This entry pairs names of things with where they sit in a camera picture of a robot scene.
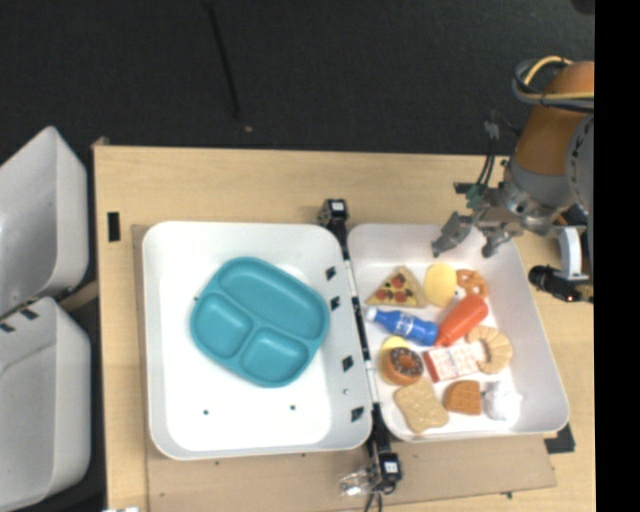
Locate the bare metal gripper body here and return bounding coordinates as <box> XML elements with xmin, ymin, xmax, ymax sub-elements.
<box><xmin>469</xmin><ymin>185</ymin><xmax>556</xmax><ymax>238</ymax></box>

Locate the orange toy pretzel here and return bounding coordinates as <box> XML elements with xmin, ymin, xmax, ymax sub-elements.
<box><xmin>454</xmin><ymin>268</ymin><xmax>489</xmax><ymax>301</ymax></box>

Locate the yellow round toy chip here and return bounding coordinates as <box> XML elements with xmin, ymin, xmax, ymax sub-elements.
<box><xmin>422</xmin><ymin>262</ymin><xmax>459</xmax><ymax>308</ymax></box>

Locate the toy pizza slice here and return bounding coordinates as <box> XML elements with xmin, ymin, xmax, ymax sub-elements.
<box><xmin>364</xmin><ymin>265</ymin><xmax>429</xmax><ymax>309</ymax></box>

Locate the orange toy bottle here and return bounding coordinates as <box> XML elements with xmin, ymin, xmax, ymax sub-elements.
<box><xmin>433</xmin><ymin>293</ymin><xmax>490</xmax><ymax>348</ymax></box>

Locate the blue toy bottle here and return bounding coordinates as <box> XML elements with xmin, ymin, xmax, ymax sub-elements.
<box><xmin>365</xmin><ymin>306</ymin><xmax>440</xmax><ymax>347</ymax></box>

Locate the white plastic tray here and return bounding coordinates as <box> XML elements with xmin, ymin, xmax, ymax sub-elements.
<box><xmin>141</xmin><ymin>220</ymin><xmax>375</xmax><ymax>462</ymax></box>
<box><xmin>346</xmin><ymin>222</ymin><xmax>572</xmax><ymax>444</ymax></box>

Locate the beige toy croissant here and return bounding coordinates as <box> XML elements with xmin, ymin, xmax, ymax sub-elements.
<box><xmin>465</xmin><ymin>325</ymin><xmax>515</xmax><ymax>376</ymax></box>

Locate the thin black and white rod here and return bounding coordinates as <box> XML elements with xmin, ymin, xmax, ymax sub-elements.
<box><xmin>335</xmin><ymin>222</ymin><xmax>391</xmax><ymax>455</ymax></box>

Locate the red and white carton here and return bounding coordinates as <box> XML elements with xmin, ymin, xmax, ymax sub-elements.
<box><xmin>422</xmin><ymin>343</ymin><xmax>482</xmax><ymax>384</ymax></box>

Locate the brown toy doughnut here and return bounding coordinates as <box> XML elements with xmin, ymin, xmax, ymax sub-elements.
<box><xmin>380</xmin><ymin>346</ymin><xmax>426</xmax><ymax>387</ymax></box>

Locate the brown toy waffle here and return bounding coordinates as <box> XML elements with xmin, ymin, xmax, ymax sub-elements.
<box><xmin>442</xmin><ymin>379</ymin><xmax>484</xmax><ymax>417</ymax></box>

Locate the white crumpled wrapper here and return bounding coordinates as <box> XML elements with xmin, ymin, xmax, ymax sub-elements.
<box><xmin>480</xmin><ymin>381</ymin><xmax>524</xmax><ymax>422</ymax></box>

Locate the beige toy bread slice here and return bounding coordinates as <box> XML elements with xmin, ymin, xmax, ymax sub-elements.
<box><xmin>392</xmin><ymin>377</ymin><xmax>451</xmax><ymax>436</ymax></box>

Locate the blue divided plate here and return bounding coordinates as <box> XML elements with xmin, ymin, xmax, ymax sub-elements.
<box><xmin>188</xmin><ymin>255</ymin><xmax>332</xmax><ymax>390</ymax></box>

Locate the black cylinder on white bracket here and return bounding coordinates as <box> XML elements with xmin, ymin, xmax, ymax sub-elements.
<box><xmin>528</xmin><ymin>224</ymin><xmax>595</xmax><ymax>304</ymax></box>

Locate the black block with thin wires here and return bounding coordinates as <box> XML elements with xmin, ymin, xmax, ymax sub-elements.
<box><xmin>375</xmin><ymin>451</ymin><xmax>402</xmax><ymax>485</ymax></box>
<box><xmin>316</xmin><ymin>197</ymin><xmax>350</xmax><ymax>227</ymax></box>

